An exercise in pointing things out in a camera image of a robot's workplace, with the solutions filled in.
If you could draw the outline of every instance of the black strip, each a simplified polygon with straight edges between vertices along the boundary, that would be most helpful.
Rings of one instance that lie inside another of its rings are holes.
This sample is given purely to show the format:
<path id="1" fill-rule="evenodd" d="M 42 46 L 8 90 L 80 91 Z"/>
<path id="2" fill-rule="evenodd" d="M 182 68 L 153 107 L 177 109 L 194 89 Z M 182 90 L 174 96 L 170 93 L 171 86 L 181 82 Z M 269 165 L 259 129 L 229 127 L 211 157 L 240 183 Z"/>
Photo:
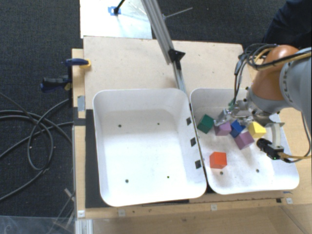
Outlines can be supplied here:
<path id="1" fill-rule="evenodd" d="M 93 110 L 86 111 L 86 208 L 109 207 L 99 192 L 98 157 Z"/>
<path id="2" fill-rule="evenodd" d="M 182 199 L 182 200 L 163 201 L 163 202 L 143 204 L 142 207 L 160 206 L 160 205 L 177 205 L 177 204 L 188 204 L 188 203 L 190 203 L 189 199 Z"/>
<path id="3" fill-rule="evenodd" d="M 78 117 L 78 107 L 74 107 L 74 125 L 75 126 L 85 126 L 86 119 L 82 119 Z"/>

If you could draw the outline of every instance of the black connector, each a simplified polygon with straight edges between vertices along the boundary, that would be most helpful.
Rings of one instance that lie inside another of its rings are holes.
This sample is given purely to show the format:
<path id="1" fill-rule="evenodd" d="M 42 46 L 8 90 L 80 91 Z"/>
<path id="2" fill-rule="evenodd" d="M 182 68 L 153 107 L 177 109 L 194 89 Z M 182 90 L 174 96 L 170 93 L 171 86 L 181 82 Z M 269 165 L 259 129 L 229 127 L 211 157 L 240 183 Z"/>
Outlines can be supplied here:
<path id="1" fill-rule="evenodd" d="M 257 141 L 257 147 L 259 147 L 261 151 L 265 152 L 267 156 L 273 160 L 281 159 L 278 153 L 284 152 L 284 148 L 275 148 L 272 145 L 272 142 L 264 138 L 260 138 Z"/>

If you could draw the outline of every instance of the purple cube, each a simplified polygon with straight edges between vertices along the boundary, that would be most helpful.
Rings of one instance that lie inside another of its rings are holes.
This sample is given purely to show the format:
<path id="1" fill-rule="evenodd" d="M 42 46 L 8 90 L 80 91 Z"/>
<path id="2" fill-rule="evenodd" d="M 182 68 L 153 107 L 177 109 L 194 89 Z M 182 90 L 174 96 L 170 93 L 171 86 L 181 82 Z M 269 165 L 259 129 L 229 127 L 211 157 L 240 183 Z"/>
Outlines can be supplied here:
<path id="1" fill-rule="evenodd" d="M 252 143 L 254 143 L 254 138 L 249 132 L 239 134 L 234 140 L 240 150 L 249 147 Z"/>
<path id="2" fill-rule="evenodd" d="M 214 132 L 215 135 L 217 136 L 225 136 L 228 135 L 232 131 L 231 129 L 231 124 L 229 121 L 219 125 L 219 126 L 214 126 Z"/>

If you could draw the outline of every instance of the yellow cube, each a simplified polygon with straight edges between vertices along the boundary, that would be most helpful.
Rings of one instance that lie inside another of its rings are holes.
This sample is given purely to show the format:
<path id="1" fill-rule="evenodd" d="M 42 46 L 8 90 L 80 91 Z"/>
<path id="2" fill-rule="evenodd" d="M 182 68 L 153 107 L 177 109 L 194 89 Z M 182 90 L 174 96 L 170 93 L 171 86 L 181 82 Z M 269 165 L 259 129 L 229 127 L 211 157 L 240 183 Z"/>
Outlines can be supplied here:
<path id="1" fill-rule="evenodd" d="M 255 121 L 248 126 L 248 131 L 253 138 L 261 138 L 267 133 L 267 130 Z"/>

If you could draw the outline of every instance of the green cube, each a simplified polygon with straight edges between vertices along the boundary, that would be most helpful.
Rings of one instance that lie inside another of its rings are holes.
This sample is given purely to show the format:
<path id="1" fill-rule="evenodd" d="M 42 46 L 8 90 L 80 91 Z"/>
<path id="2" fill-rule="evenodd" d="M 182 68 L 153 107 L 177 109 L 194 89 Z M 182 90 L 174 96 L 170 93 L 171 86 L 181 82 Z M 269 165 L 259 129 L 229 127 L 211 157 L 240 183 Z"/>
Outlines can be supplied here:
<path id="1" fill-rule="evenodd" d="M 212 129 L 212 127 L 214 126 L 214 123 L 215 122 L 213 118 L 208 115 L 204 115 L 197 125 L 197 129 L 204 133 L 208 133 L 209 130 Z"/>

